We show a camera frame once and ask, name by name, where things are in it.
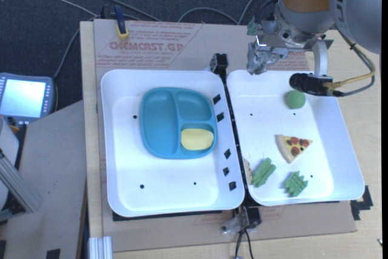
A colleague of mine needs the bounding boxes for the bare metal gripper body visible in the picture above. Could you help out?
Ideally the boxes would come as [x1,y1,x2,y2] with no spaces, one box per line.
[247,18,309,61]

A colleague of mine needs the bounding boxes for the green ball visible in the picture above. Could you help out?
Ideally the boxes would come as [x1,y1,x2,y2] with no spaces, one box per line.
[284,90,306,110]

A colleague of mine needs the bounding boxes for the thin black and white rod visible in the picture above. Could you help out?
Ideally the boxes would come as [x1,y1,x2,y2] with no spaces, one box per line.
[221,69,250,210]

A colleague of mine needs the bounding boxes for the toy pizza slice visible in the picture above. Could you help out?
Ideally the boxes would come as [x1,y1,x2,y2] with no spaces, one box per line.
[275,133,313,164]

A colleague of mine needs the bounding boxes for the white plastic tray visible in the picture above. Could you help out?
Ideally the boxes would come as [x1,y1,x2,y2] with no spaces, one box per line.
[100,69,246,218]
[226,69,366,207]

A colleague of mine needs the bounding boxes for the yellow toy bread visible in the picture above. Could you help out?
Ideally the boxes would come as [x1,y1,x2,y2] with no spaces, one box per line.
[180,128,215,152]

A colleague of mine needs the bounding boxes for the brown cardboard board red print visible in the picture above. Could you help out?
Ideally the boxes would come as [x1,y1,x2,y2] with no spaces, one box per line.
[93,18,358,252]

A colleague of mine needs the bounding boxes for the green toy beans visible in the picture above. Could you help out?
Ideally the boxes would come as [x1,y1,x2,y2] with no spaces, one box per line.
[250,157,277,189]

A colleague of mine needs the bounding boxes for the blue divided plate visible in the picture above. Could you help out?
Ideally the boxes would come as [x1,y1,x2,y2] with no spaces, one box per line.
[139,87,218,160]

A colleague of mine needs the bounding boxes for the green ridged toy vegetable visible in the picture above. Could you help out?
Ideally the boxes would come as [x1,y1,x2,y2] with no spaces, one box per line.
[283,170,309,198]

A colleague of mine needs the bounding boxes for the black cylinder on white bracket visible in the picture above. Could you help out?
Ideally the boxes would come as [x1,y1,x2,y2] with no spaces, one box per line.
[289,39,335,96]

